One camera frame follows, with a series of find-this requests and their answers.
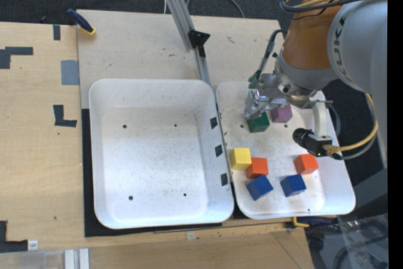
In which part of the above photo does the white plastic tray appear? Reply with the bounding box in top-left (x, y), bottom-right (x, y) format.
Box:
top-left (88, 78), bottom-right (236, 230)
top-left (215, 81), bottom-right (357, 220)

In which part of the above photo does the blue cube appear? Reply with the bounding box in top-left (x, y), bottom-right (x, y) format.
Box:
top-left (280, 173), bottom-right (307, 198)
top-left (246, 174), bottom-right (274, 201)

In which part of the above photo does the yellow cube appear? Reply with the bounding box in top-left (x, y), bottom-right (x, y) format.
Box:
top-left (229, 147), bottom-right (253, 171)

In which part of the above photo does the green cube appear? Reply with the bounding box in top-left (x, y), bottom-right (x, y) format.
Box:
top-left (246, 112), bottom-right (271, 134)

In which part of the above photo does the black cylinder on white bracket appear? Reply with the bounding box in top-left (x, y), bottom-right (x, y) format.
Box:
top-left (292, 101), bottom-right (334, 157)

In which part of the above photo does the purple cube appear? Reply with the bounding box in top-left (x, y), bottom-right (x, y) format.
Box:
top-left (270, 103), bottom-right (293, 123)

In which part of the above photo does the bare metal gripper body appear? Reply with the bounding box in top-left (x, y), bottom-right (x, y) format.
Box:
top-left (247, 72), bottom-right (319, 110)

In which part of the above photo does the orange cube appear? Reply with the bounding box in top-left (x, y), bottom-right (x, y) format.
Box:
top-left (293, 153), bottom-right (319, 175)
top-left (246, 157), bottom-right (270, 180)

